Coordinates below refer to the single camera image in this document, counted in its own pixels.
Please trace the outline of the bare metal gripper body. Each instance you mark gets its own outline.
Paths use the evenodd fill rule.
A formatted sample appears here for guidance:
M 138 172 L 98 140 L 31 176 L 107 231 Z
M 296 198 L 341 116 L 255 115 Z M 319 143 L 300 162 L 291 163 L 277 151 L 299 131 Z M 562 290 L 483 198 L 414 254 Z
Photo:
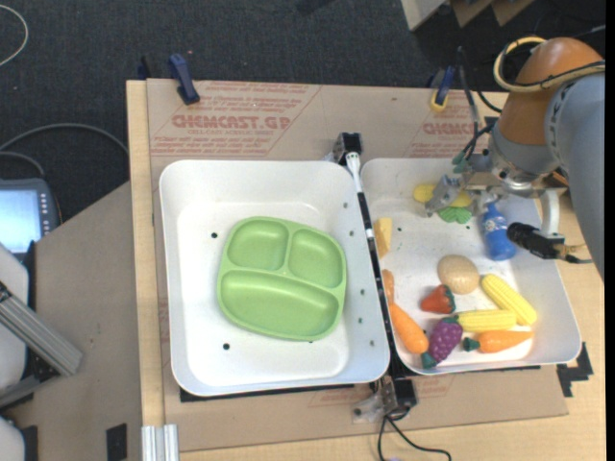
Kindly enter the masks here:
M 512 195 L 537 198 L 547 189 L 539 175 L 527 173 L 497 154 L 473 154 L 463 159 L 458 174 L 466 191 L 492 198 Z

